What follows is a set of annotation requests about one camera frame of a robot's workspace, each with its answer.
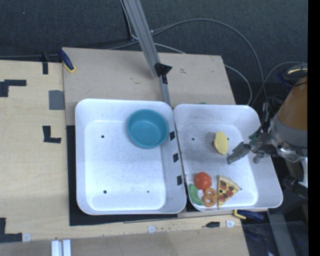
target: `brown cylinder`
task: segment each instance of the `brown cylinder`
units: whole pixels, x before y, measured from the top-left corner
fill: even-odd
[[[287,127],[308,130],[308,77],[299,79],[296,85],[281,106],[278,119]]]

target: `green toy vegetable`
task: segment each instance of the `green toy vegetable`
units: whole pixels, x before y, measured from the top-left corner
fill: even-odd
[[[202,202],[202,200],[198,197],[198,188],[192,183],[189,184],[189,194],[190,194],[190,199],[194,204],[200,205],[200,206],[204,205],[204,202]]]

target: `pizza slice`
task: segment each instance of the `pizza slice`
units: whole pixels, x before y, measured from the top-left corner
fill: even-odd
[[[238,191],[240,186],[232,179],[219,175],[218,176],[218,208],[220,208],[226,201],[232,198]]]

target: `hole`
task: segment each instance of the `hole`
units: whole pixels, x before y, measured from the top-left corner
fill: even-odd
[[[176,177],[176,184],[179,186],[182,184],[182,175]]]
[[[179,155],[178,155],[178,153],[175,153],[174,155],[173,155],[173,162],[175,163],[176,161],[178,161],[179,160]]]
[[[170,141],[172,141],[176,137],[175,132],[170,132]]]

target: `blue plate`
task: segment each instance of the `blue plate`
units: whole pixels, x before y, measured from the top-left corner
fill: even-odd
[[[143,149],[161,145],[169,134],[169,126],[164,117],[150,109],[140,109],[131,114],[126,128],[132,142]]]

